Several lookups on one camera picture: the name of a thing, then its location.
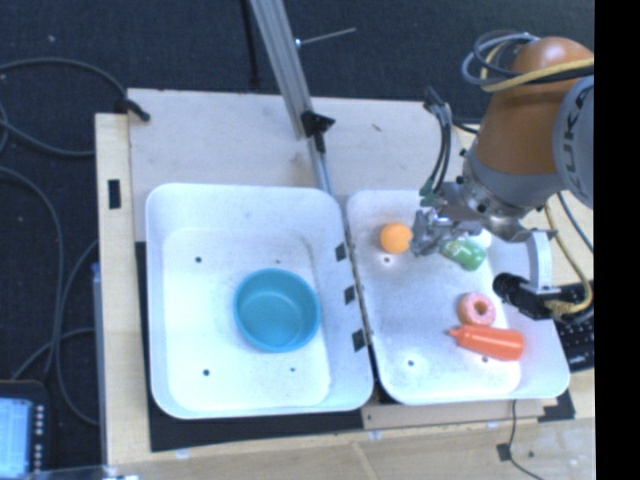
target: orange ball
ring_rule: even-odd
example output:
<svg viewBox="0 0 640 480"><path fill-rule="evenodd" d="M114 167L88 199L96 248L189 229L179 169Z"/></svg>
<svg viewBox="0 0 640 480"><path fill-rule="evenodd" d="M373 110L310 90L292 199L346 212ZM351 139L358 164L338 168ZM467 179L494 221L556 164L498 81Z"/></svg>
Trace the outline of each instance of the orange ball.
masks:
<svg viewBox="0 0 640 480"><path fill-rule="evenodd" d="M413 233L402 222L386 224L380 231L380 246L388 253L400 254L409 249Z"/></svg>

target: yellow cable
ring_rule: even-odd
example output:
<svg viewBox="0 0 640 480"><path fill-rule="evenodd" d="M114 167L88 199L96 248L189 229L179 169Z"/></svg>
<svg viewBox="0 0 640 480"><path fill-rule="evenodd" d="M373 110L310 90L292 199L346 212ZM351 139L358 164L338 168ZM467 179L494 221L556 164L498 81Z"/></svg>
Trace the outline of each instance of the yellow cable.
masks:
<svg viewBox="0 0 640 480"><path fill-rule="evenodd" d="M556 75L565 71L571 71L574 69L587 68L594 65L594 59L575 60L571 62L565 62L563 64L557 64L555 66L549 66L548 68L536 69L529 73L523 73L503 82L497 82L495 84L483 85L482 90L486 92L498 92L517 87L518 85L525 84L527 82L533 82L540 78L544 78L550 75Z"/></svg>
<svg viewBox="0 0 640 480"><path fill-rule="evenodd" d="M549 207L549 203L545 203L544 211L547 216L547 220L549 221L549 225L552 229L558 229L551 215L551 208ZM578 311L582 311L583 309L587 309L591 305L591 301L593 300L593 290L591 289L591 284L589 280L584 275L576 261L573 259L573 256L569 252L569 249L564 243L564 240L560 237L560 233L556 235L556 242L558 246L562 250L562 253L565 255L574 272L580 278L580 282L584 288L584 299L578 303L566 302L561 300L550 300L545 302L545 306L550 309L553 313L557 315L569 314L569 313L577 313Z"/></svg>

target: toy donut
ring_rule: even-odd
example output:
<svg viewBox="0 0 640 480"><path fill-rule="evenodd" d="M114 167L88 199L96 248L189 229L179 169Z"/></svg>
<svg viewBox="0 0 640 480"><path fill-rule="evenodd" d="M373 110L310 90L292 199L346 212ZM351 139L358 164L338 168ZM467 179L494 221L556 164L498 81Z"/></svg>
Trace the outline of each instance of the toy donut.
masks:
<svg viewBox="0 0 640 480"><path fill-rule="evenodd" d="M467 293L458 303L458 317L463 324L489 326L496 319L496 307L480 292Z"/></svg>

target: black bracket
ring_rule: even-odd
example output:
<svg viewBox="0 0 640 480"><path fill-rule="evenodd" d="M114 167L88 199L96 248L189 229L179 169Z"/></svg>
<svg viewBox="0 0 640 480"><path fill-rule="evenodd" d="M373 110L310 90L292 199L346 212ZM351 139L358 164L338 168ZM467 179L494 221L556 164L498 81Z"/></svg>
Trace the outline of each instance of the black bracket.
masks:
<svg viewBox="0 0 640 480"><path fill-rule="evenodd" d="M310 110L303 112L300 118L302 119L304 133L307 137L313 137L316 150L320 153L326 153L327 148L324 143L323 134L331 128L336 120L331 119L330 117L321 116L320 114L316 114Z"/></svg>

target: blue bowl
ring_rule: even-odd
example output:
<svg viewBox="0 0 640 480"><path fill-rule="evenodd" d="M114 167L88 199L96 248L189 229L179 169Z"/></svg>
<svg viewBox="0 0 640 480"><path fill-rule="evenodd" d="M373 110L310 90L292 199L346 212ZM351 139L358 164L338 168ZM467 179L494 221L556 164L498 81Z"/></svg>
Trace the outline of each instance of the blue bowl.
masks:
<svg viewBox="0 0 640 480"><path fill-rule="evenodd" d="M238 329L254 347L290 352L311 341L320 327L320 302L301 277L286 270L258 270L233 298Z"/></svg>

